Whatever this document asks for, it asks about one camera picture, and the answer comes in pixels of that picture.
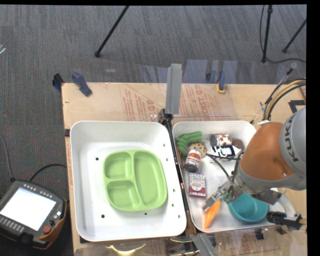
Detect teal bowl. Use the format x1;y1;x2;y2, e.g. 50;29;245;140
227;192;270;224

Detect brown cardboard board red print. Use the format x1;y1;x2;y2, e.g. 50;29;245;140
61;82;307;256

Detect red carton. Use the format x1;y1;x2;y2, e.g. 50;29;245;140
187;172;207;199

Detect green pea pods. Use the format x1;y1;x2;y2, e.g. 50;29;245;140
175;130;204;157

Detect black and white carton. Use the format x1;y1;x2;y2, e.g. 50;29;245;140
210;144;243;162

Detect orange carrot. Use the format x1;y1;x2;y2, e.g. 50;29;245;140
204;198;222;230

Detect black cylinder on white bracket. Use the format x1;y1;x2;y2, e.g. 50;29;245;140
266;192;305;230

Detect black block with thin wires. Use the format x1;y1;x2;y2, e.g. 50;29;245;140
157;108;174;124

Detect red and white can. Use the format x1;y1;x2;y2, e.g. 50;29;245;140
184;148;203;173

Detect green divided plate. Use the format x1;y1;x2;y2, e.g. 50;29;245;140
102;149;169;212

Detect white plastic tray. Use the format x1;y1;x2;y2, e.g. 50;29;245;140
69;120;188;243
171;120;286;234

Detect black tripod stand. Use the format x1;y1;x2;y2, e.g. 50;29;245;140
94;5;131;58
259;5;307;64

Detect brown round toy food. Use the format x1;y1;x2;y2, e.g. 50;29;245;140
231;138;245;151

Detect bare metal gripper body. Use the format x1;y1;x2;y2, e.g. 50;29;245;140
212;181;242;201

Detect brown chocolate chip biscuit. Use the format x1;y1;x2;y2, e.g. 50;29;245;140
188;142;208;159

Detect white can strawberry print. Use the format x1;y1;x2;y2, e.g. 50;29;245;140
209;133;234;148

